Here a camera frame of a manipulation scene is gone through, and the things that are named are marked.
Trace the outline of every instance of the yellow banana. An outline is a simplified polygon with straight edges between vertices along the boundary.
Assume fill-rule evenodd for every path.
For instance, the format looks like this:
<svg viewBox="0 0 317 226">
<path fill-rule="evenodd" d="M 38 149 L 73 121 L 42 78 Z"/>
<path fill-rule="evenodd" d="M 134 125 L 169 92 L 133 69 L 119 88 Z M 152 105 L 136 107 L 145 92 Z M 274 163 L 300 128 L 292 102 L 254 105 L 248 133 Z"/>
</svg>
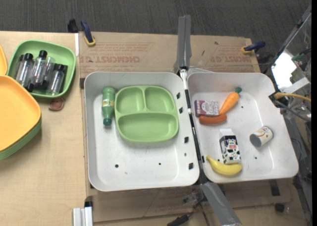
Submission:
<svg viewBox="0 0 317 226">
<path fill-rule="evenodd" d="M 225 165 L 215 159 L 212 159 L 210 156 L 206 156 L 206 159 L 209 161 L 211 168 L 219 174 L 234 175 L 242 170 L 242 164 Z"/>
</svg>

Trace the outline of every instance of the orange plate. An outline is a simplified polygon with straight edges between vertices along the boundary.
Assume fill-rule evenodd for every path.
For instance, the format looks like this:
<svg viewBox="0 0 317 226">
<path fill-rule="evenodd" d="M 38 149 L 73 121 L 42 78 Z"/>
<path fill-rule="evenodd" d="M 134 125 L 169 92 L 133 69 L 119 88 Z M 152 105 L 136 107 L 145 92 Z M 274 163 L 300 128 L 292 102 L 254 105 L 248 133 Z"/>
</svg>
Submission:
<svg viewBox="0 0 317 226">
<path fill-rule="evenodd" d="M 39 122 L 41 108 L 9 76 L 0 75 L 0 151 L 19 141 Z"/>
<path fill-rule="evenodd" d="M 3 49 L 0 45 L 0 75 L 5 75 L 7 69 L 8 69 L 8 66 L 6 64 L 4 52 L 3 52 Z"/>
</svg>

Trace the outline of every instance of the bottle label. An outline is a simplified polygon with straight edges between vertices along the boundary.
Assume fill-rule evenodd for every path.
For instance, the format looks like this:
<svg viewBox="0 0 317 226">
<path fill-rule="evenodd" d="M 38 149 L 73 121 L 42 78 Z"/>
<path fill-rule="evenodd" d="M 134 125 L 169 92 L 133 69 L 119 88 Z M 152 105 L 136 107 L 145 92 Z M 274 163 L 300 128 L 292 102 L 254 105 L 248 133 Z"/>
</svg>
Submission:
<svg viewBox="0 0 317 226">
<path fill-rule="evenodd" d="M 106 106 L 114 106 L 114 100 L 103 99 L 103 107 L 106 107 Z"/>
</svg>

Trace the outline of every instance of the gray floor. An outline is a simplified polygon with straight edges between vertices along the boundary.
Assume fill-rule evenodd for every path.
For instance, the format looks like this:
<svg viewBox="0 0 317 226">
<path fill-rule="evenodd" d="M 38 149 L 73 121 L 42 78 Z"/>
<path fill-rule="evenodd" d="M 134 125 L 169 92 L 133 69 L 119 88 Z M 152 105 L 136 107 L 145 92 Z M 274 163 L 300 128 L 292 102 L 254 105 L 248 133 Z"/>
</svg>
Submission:
<svg viewBox="0 0 317 226">
<path fill-rule="evenodd" d="M 275 54 L 312 0 L 0 0 L 0 30 L 67 32 L 71 18 L 92 31 L 177 34 L 192 17 L 192 35 L 265 41 Z"/>
</svg>

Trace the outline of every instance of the sausage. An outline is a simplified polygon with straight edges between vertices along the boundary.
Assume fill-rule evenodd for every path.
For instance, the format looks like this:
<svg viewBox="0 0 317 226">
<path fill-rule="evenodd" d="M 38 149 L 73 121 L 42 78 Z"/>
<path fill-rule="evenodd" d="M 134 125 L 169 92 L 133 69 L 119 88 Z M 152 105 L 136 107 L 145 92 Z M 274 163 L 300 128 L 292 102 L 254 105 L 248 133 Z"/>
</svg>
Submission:
<svg viewBox="0 0 317 226">
<path fill-rule="evenodd" d="M 220 114 L 215 117 L 210 116 L 199 116 L 199 122 L 201 124 L 208 124 L 208 125 L 214 125 L 214 124 L 221 124 L 227 120 L 227 115 L 225 113 Z"/>
</svg>

